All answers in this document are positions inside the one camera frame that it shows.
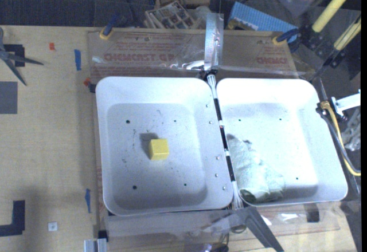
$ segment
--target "gray square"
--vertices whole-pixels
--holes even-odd
[[[0,114],[18,113],[18,83],[0,81]]]

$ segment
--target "yellow cube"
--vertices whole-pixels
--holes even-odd
[[[168,157],[170,151],[168,149],[167,139],[152,139],[149,142],[149,158],[150,160],[163,160]]]

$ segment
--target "wooden surface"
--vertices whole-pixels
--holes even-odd
[[[83,85],[89,76],[87,31],[95,29],[2,27],[4,43],[23,44],[27,57],[45,65],[19,68],[28,86],[18,82],[18,114],[0,115],[0,225],[10,224],[13,200],[26,203],[23,235],[1,237],[0,252],[83,251],[84,240],[96,235],[99,217],[93,95]],[[56,51],[49,50],[50,42]],[[74,49],[81,51],[81,71]],[[0,81],[18,81],[3,62]],[[92,213],[84,199],[87,188]],[[278,240],[286,251],[355,251],[345,217],[338,221],[336,231]],[[58,230],[48,231],[48,222],[57,222]],[[261,245],[252,239],[230,247],[240,251]]]

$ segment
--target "white tray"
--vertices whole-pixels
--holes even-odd
[[[284,198],[258,205],[342,200],[348,185],[329,129],[303,80],[224,79],[217,85],[225,133],[249,140],[286,183]]]
[[[195,78],[107,77],[96,88],[103,199],[115,215],[220,209],[232,185],[210,87]],[[168,139],[151,161],[150,139]]]

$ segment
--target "blue tape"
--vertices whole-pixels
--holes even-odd
[[[81,71],[81,52],[74,49],[76,70]]]
[[[85,189],[85,202],[87,203],[87,207],[88,207],[88,213],[92,213],[91,212],[91,190],[90,189]]]

